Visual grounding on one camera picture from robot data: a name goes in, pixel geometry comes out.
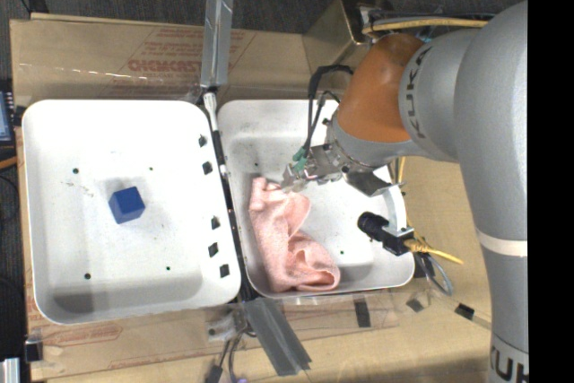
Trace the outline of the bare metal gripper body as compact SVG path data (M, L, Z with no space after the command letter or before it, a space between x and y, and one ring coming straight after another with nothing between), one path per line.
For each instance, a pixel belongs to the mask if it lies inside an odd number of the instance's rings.
M321 144L309 149L304 169L304 179L318 184L335 182L343 178L342 162L331 144Z

